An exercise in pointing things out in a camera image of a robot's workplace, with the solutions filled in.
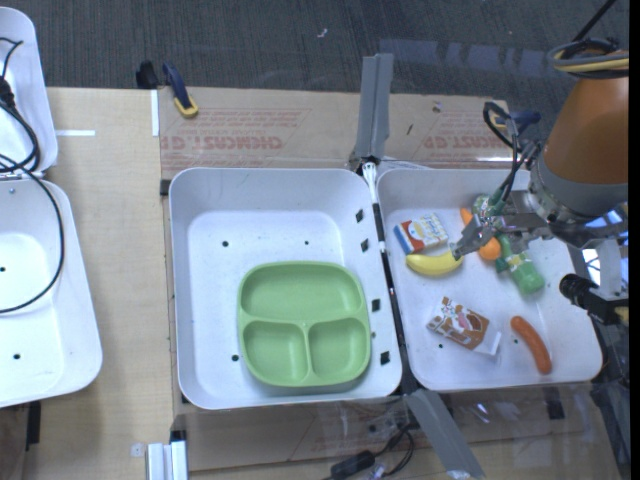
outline white plastic tray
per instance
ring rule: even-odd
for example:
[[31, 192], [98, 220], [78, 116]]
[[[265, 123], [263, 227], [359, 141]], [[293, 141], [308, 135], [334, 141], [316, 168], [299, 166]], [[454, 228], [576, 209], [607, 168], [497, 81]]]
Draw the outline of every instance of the white plastic tray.
[[[57, 142], [35, 30], [20, 11], [0, 7], [0, 36], [22, 40], [7, 80], [16, 104], [34, 129], [40, 170], [55, 163]], [[0, 42], [0, 70], [10, 44]], [[30, 143], [24, 130], [0, 111], [0, 152], [15, 160]], [[55, 285], [29, 306], [0, 314], [0, 407], [84, 388], [98, 374], [102, 348], [78, 236], [65, 193], [43, 182], [58, 203], [65, 238], [63, 269]], [[0, 309], [28, 301], [52, 279], [60, 255], [56, 214], [32, 179], [0, 177]]]
[[[369, 399], [397, 388], [395, 326], [371, 197], [360, 177], [344, 169], [188, 169], [174, 178], [169, 201], [178, 379], [193, 404], [231, 409]], [[274, 387], [244, 363], [236, 321], [240, 282], [257, 265], [291, 260], [338, 263], [360, 280], [371, 360], [354, 381]]]
[[[426, 277], [406, 266], [393, 226], [435, 212], [450, 241], [457, 241], [464, 227], [460, 207], [470, 207], [479, 194], [492, 193], [506, 175], [504, 170], [395, 169], [378, 180], [409, 363], [416, 379], [429, 389], [446, 392], [578, 382], [592, 379], [602, 366], [590, 317], [559, 291], [562, 277], [574, 271], [569, 251], [559, 240], [530, 243], [529, 254], [547, 282], [542, 291], [526, 298], [508, 272], [498, 275], [494, 265], [477, 253], [465, 256], [457, 270], [443, 277]], [[526, 188], [527, 183], [528, 172], [523, 170], [514, 188]], [[495, 356], [469, 351], [426, 328], [430, 311], [443, 295], [471, 307], [498, 327], [502, 339]], [[550, 374], [539, 374], [523, 341], [516, 342], [518, 337], [509, 326], [516, 314], [529, 320], [546, 342], [553, 362]]]

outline yellow banana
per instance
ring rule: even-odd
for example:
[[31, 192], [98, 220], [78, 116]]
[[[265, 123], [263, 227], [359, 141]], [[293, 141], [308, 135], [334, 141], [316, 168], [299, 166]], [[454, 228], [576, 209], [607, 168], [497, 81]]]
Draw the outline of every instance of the yellow banana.
[[427, 256], [426, 254], [407, 254], [407, 265], [411, 270], [425, 276], [441, 276], [457, 269], [462, 264], [462, 258], [455, 259], [451, 251], [446, 251], [439, 256]]

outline green plate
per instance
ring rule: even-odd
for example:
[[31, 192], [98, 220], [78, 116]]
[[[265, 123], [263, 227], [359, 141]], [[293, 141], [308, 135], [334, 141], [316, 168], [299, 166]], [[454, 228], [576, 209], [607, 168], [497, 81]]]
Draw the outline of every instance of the green plate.
[[371, 356], [362, 287], [335, 263], [286, 261], [250, 270], [238, 292], [238, 332], [249, 371], [274, 386], [348, 382]]

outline green bottle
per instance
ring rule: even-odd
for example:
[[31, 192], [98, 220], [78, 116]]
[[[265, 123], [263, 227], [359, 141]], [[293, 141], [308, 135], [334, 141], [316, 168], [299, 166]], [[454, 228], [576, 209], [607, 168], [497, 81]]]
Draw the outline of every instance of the green bottle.
[[498, 272], [509, 269], [511, 277], [518, 285], [523, 295], [529, 295], [537, 292], [544, 286], [544, 278], [536, 270], [531, 257], [527, 251], [514, 254], [511, 251], [511, 242], [509, 237], [503, 233], [496, 234], [496, 238], [502, 247], [502, 258], [496, 260], [496, 268]]

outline hot dog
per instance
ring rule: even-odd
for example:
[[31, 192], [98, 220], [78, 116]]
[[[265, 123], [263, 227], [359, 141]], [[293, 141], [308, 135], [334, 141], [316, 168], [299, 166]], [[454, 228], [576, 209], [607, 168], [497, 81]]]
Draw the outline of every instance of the hot dog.
[[547, 346], [533, 326], [521, 316], [511, 319], [511, 328], [525, 341], [533, 354], [538, 371], [543, 375], [551, 372], [551, 357]]

